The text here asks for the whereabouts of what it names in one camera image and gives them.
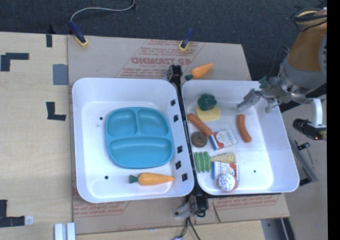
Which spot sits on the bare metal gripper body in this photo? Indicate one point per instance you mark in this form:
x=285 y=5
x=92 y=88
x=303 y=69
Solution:
x=279 y=91

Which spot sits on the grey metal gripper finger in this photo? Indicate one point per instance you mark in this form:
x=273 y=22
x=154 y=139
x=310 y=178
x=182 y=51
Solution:
x=249 y=100
x=271 y=104

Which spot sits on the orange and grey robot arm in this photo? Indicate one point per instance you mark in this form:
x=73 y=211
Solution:
x=305 y=47

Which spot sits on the orange sausage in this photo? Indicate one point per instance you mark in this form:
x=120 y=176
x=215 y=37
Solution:
x=199 y=124
x=244 y=128

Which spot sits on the yellow potato crisp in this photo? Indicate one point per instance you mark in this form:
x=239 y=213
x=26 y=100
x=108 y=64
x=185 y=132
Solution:
x=210 y=116

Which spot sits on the green broccoli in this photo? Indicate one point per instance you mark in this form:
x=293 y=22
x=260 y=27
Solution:
x=206 y=101

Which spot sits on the white blue red carton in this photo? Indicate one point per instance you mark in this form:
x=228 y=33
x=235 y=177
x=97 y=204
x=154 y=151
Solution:
x=223 y=167
x=224 y=139

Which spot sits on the white plastic tray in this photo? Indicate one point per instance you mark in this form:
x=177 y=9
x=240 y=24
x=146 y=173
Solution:
x=90 y=132
x=265 y=154

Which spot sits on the orange carrot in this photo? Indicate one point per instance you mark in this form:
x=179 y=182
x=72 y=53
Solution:
x=154 y=179
x=202 y=70

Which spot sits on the brown biscuit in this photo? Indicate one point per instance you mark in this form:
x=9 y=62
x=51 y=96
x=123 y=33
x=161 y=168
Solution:
x=198 y=139

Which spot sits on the thin black rod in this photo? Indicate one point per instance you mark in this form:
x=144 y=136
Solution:
x=185 y=127

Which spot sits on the green ribbed vegetable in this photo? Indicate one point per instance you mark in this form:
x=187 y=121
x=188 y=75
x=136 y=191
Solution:
x=202 y=162

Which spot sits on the blue divided plate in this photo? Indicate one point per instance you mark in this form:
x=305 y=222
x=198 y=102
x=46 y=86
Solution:
x=139 y=151

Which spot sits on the brown cardboard board red print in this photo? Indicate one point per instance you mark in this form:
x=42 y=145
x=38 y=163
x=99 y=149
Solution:
x=106 y=58

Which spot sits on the black cylinder on white bracket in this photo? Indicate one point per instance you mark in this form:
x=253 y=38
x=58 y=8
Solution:
x=309 y=128

